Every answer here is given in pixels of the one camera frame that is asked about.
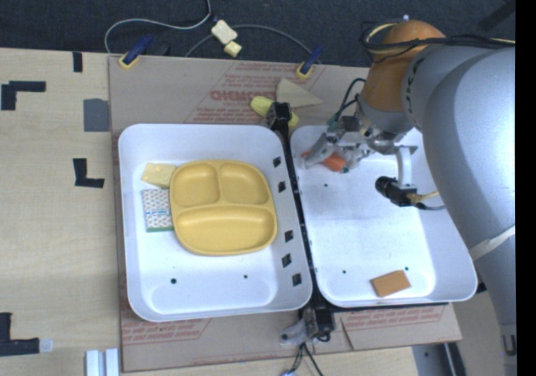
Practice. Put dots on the yellow divided plate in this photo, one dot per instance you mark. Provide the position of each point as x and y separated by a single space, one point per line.
224 207

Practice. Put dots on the white orange patterned packet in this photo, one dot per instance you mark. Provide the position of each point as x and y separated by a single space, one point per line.
156 211

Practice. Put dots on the brown cardboard board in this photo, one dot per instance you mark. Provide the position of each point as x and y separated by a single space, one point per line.
159 94

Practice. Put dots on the yellow corn cob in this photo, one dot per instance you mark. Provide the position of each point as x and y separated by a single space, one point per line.
260 105

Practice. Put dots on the black cylinder on white bracket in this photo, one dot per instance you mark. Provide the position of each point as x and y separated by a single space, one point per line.
395 190

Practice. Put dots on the pale yellow cube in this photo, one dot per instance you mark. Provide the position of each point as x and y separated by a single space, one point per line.
233 49

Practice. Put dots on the thin black rod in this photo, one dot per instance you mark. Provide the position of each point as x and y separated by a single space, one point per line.
302 215

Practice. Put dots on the orange toy carrot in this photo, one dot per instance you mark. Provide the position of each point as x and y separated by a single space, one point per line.
333 162

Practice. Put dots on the pale bread slice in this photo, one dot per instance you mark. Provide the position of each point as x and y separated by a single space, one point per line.
224 31

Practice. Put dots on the white plastic tray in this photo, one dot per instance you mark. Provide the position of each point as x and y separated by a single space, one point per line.
364 232
209 282

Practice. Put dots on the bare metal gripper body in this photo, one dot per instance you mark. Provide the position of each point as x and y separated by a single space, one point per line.
349 135

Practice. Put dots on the tan pizza slice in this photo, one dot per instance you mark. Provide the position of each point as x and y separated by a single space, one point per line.
295 96

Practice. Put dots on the yellow cheese wedge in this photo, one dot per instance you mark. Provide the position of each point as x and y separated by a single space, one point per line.
157 174

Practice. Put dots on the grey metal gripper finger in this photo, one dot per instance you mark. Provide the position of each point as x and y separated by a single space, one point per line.
355 159
317 153

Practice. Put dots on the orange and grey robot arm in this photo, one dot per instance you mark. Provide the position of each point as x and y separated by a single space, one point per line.
460 123

